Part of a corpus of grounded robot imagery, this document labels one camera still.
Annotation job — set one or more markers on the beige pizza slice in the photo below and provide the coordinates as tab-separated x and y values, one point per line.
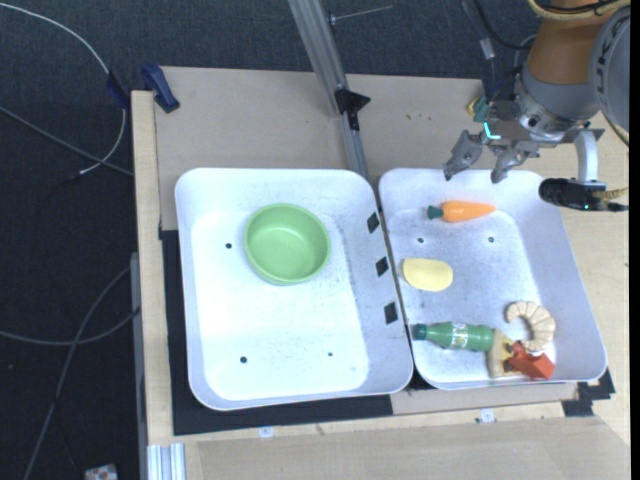
498	355

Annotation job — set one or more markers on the white orange patterned packet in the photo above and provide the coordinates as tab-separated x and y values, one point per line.
101	472

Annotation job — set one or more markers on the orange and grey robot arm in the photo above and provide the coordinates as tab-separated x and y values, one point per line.
560	53

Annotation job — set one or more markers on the orange carrot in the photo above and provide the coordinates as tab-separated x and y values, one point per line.
467	211

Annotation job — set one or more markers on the red carton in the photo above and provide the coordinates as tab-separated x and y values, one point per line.
535	365

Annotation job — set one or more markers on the brown cardboard board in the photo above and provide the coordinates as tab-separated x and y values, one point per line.
260	118

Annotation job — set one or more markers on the white plastic tray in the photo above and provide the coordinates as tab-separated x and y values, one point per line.
280	338
480	273

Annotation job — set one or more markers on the beige croissant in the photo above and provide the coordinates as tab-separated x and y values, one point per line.
542	325

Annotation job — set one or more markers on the yellow oval crisp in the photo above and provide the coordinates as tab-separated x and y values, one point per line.
427	274

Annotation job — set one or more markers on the green plastic bottle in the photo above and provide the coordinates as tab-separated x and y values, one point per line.
460	336

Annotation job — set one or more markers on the black cylinder on white bracket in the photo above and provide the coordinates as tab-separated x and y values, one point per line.
562	191

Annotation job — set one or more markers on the green bowl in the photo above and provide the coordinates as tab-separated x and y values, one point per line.
286	244

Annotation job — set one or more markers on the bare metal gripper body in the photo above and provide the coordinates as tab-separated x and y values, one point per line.
532	123

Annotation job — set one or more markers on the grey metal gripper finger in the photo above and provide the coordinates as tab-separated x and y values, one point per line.
462	153
510	160

